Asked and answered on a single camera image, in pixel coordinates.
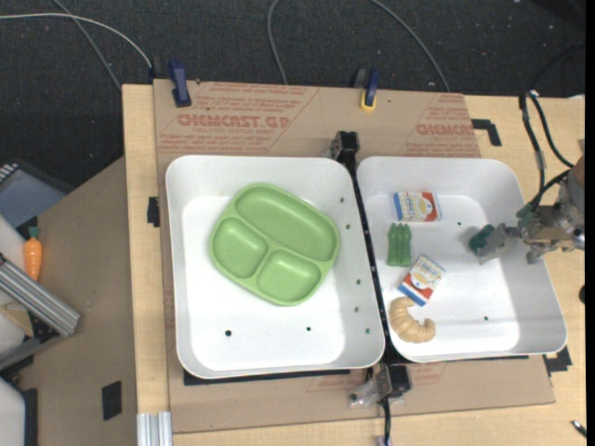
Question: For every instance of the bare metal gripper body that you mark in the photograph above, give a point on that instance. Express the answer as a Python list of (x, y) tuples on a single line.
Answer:
[(560, 228)]

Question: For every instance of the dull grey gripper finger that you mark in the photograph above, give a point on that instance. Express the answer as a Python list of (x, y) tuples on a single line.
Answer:
[(534, 253), (499, 244)]

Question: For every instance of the white plastic tray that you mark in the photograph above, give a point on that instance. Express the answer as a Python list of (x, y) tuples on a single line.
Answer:
[(260, 337), (493, 305)]

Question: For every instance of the white red blue carton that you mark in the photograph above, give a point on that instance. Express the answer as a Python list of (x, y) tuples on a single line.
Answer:
[(422, 280), (417, 207)]

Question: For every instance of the green asparagus bundle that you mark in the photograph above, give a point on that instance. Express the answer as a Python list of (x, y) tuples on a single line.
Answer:
[(399, 246)]

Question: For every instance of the beige croissant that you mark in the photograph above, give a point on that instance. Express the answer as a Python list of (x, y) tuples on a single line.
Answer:
[(409, 325)]

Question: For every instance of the thin black rod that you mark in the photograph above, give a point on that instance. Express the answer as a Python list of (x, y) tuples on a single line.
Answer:
[(372, 253)]

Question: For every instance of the green divided plate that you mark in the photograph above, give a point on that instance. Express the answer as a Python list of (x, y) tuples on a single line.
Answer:
[(274, 244)]

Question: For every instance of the brown cardboard board red print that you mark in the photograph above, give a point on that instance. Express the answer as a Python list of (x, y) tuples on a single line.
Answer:
[(297, 109)]

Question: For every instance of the orange carrot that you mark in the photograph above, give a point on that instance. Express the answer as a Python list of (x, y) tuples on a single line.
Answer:
[(33, 256)]

